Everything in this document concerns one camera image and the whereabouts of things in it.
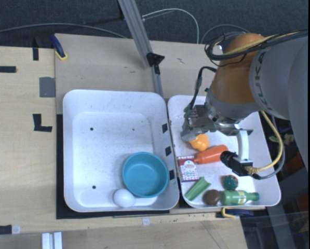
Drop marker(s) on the red printed carton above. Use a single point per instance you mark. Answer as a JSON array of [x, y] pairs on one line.
[[188, 168]]

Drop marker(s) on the orange bottle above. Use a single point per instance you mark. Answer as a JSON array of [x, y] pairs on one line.
[[212, 154]]

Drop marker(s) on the green toy celery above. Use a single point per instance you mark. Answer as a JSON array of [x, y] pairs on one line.
[[197, 188]]

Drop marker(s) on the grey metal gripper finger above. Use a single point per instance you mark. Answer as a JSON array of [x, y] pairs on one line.
[[187, 135], [202, 132]]

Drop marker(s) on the brown round toy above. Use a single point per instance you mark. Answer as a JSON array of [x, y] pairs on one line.
[[211, 197]]

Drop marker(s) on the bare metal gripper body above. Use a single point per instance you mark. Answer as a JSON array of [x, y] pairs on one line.
[[202, 118]]

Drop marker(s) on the white egg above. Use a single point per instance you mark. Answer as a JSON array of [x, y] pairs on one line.
[[124, 198]]

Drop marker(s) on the green bottle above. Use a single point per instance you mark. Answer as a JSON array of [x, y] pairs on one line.
[[236, 197]]

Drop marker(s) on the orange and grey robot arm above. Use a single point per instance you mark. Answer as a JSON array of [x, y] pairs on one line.
[[235, 84]]

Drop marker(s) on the white plastic tray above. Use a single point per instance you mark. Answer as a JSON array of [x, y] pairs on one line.
[[250, 185], [105, 144]]

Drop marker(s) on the blue bowl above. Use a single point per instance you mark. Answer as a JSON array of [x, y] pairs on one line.
[[144, 175]]

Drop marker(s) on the orange toy pepper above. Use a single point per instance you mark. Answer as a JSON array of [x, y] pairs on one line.
[[200, 143]]

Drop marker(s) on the flat brown board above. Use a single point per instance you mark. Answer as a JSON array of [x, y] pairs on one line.
[[105, 69]]

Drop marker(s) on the black cylinder on white bracket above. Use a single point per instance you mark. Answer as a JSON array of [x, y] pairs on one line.
[[243, 149]]

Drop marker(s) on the green and orange round toy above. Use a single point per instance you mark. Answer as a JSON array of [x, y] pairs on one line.
[[230, 182]]

